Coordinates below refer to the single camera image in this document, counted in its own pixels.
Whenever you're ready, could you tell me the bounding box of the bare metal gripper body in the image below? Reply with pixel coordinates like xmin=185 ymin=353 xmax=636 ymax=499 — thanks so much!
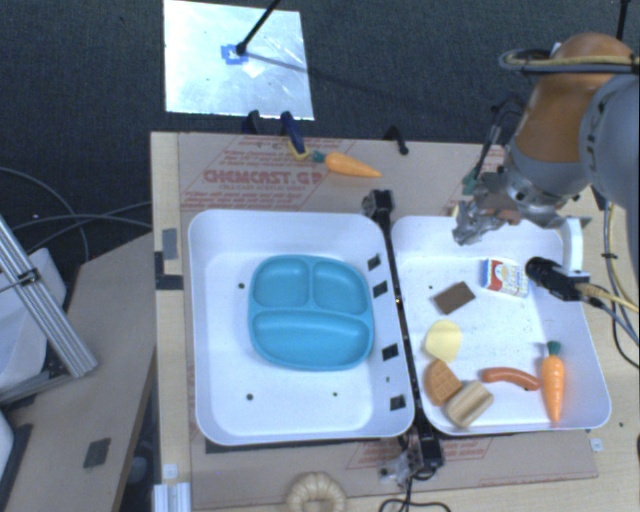
xmin=472 ymin=172 xmax=570 ymax=229

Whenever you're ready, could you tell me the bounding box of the small white carton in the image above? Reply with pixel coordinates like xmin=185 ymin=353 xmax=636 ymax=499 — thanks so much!
xmin=480 ymin=257 xmax=531 ymax=299

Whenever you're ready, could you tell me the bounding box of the brown cardboard board red print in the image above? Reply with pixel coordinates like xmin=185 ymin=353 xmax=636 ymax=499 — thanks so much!
xmin=175 ymin=131 xmax=600 ymax=511

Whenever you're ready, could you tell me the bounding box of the brown biscuit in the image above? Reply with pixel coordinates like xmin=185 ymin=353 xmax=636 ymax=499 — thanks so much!
xmin=432 ymin=281 xmax=477 ymax=316

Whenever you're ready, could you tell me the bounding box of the thin black rod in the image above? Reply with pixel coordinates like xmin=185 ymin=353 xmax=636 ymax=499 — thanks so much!
xmin=378 ymin=208 xmax=430 ymax=437

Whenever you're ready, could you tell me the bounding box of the white plastic tray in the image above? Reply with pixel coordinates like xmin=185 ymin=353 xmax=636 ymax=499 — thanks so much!
xmin=187 ymin=208 xmax=417 ymax=447
xmin=390 ymin=214 xmax=613 ymax=437

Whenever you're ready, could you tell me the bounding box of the pale yellow crisp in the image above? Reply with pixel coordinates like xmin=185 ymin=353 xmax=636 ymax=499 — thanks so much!
xmin=424 ymin=319 xmax=463 ymax=364

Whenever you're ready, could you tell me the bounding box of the orange carrot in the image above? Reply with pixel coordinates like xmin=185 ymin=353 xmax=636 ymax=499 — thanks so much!
xmin=540 ymin=340 xmax=567 ymax=426
xmin=311 ymin=149 xmax=383 ymax=180

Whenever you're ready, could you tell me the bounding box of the orange waffle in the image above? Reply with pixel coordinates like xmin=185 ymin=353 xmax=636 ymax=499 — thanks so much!
xmin=423 ymin=358 xmax=464 ymax=407

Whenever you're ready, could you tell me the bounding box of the red sausage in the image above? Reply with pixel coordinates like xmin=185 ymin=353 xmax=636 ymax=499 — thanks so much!
xmin=480 ymin=366 xmax=543 ymax=392

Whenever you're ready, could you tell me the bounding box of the beige bread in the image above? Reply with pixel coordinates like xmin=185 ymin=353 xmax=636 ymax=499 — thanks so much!
xmin=444 ymin=380 xmax=496 ymax=430

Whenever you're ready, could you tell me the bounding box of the blue divided plate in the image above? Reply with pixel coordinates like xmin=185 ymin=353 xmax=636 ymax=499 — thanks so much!
xmin=247 ymin=253 xmax=376 ymax=373

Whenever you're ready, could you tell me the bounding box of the beige doughnut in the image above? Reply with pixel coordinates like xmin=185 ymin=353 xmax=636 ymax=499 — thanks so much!
xmin=285 ymin=471 xmax=348 ymax=512

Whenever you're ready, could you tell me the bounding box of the black cylinder on white bracket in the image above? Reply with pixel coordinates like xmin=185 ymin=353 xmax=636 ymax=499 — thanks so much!
xmin=524 ymin=215 xmax=593 ymax=303

